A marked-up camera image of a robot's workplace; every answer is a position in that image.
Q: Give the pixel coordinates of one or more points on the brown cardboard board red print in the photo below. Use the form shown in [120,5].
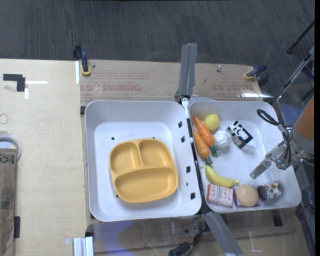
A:
[150,80]

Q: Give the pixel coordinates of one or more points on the small printed can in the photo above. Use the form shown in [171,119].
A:
[271,190]

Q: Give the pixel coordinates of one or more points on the yellow banana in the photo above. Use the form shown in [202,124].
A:
[217,178]

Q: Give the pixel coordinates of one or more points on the thin black and white rod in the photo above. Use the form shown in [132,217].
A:
[197,170]

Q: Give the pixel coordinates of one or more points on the brown paper bag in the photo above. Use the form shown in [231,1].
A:
[7,200]

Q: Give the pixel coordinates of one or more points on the orange and white packet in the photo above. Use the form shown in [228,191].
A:
[220,195]

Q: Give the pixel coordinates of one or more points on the yellow divided plate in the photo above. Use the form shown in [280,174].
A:
[143,172]

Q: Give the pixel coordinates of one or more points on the yellow lemon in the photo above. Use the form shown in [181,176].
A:
[212,121]

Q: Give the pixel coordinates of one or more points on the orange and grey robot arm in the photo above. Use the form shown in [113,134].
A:
[305,125]

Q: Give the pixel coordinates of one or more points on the black and white carton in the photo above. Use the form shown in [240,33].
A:
[238,136]

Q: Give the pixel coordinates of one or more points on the white crumpled ball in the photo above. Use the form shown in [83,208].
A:
[222,139]

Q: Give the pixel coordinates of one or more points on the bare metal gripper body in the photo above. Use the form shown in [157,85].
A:
[277,155]

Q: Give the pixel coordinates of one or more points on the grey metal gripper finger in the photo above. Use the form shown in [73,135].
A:
[262,171]
[260,166]

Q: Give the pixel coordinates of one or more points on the white plastic tray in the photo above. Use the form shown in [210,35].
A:
[265,120]
[105,120]

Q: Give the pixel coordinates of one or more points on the beige round bun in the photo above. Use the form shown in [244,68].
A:
[247,195]

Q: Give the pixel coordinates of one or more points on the orange carrot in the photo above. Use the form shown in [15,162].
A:
[204,132]
[201,146]

